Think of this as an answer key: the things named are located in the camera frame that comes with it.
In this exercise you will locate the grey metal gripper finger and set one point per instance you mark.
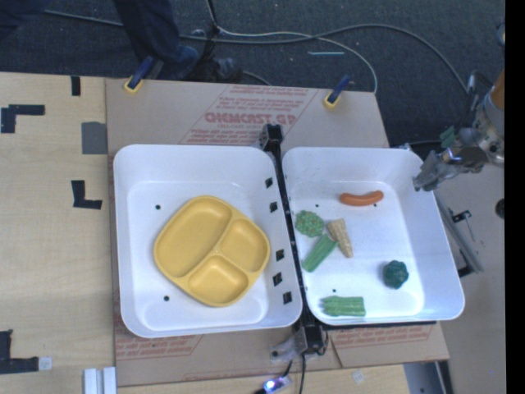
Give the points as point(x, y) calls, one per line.
point(442, 170)
point(423, 175)

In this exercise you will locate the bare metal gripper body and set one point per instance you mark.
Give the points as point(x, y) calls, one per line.
point(476, 154)

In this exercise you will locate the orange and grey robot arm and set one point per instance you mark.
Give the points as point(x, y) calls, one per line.
point(495, 107)

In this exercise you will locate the white plastic tray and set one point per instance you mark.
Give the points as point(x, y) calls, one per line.
point(410, 166)
point(147, 166)

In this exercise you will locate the orange sausage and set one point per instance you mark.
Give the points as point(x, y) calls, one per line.
point(361, 198)

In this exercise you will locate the cream corn cone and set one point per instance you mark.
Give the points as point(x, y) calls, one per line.
point(343, 236)

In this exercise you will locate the dark green broccoli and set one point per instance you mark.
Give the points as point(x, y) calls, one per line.
point(395, 274)

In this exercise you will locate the green bush with orange dots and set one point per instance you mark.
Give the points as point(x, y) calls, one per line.
point(308, 223)

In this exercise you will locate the thin black rod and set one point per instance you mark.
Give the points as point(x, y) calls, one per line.
point(290, 220)

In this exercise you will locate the green asparagus bundle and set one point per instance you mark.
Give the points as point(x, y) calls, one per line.
point(343, 306)

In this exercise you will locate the yellow divided plate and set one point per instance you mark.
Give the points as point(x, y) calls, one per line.
point(193, 236)

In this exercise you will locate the brown cardboard board red print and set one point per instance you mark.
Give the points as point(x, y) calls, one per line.
point(172, 109)

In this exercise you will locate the person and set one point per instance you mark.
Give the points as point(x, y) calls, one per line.
point(147, 19)

